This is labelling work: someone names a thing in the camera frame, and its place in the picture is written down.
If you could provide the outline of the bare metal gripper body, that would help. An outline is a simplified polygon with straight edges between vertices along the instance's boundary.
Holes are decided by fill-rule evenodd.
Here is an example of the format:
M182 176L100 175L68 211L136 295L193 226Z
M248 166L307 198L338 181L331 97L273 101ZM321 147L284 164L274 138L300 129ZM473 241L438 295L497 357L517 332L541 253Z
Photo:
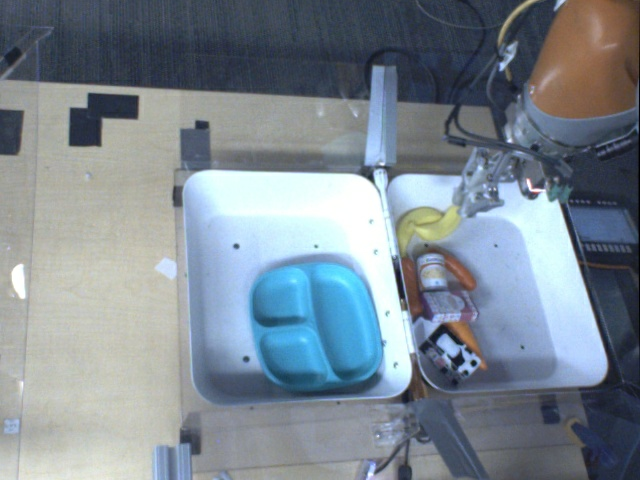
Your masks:
M534 122L533 108L524 101L511 104L502 129L502 147L486 150L486 170L500 174L501 183L515 182L521 194L534 199L567 199L572 192L572 168L567 149L556 146Z

